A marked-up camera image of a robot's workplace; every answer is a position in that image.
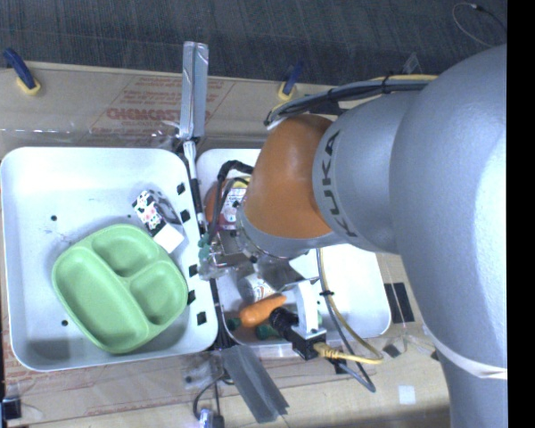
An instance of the white band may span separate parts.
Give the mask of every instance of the white band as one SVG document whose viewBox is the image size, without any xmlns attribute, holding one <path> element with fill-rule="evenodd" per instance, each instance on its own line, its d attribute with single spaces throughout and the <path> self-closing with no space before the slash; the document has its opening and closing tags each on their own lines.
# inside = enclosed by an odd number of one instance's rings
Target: white band
<svg viewBox="0 0 535 428">
<path fill-rule="evenodd" d="M 480 379 L 503 379 L 507 380 L 507 368 L 485 365 L 478 363 L 469 358 L 462 357 L 460 354 L 453 351 L 450 347 L 444 345 L 442 342 L 432 334 L 426 325 L 424 325 L 424 332 L 430 336 L 434 346 L 440 351 L 449 361 L 454 365 L 462 368 L 467 373 L 479 377 Z"/>
</svg>

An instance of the carrot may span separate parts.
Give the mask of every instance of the carrot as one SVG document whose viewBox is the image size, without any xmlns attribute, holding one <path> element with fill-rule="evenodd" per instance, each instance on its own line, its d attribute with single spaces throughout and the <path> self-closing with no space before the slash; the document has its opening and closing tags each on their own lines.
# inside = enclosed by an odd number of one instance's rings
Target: carrot
<svg viewBox="0 0 535 428">
<path fill-rule="evenodd" d="M 287 297 L 285 295 L 278 294 L 246 306 L 240 311 L 242 325 L 252 328 L 261 324 L 263 321 L 268 320 L 274 309 L 280 308 L 286 301 Z"/>
</svg>

